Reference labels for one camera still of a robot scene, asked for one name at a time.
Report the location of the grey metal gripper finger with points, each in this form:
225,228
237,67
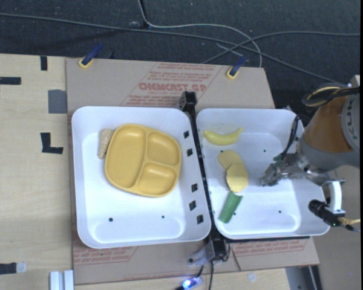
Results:
267,180
272,169

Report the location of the yellow potato chip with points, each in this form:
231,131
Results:
237,178
228,157

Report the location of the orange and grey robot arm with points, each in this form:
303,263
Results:
329,131

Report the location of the thin black rod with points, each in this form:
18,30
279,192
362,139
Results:
201,165

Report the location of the green celery stick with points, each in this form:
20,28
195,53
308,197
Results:
230,208

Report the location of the brown cardboard board red print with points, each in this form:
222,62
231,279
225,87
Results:
115,83

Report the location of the yellow divided plate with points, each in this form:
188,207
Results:
130,159

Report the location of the black cylinder on white bracket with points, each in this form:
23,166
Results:
326,210

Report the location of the yellow banana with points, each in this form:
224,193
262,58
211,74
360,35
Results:
222,138

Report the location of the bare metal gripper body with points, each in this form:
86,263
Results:
293,169

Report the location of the white plastic tray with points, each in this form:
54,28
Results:
266,204
139,216

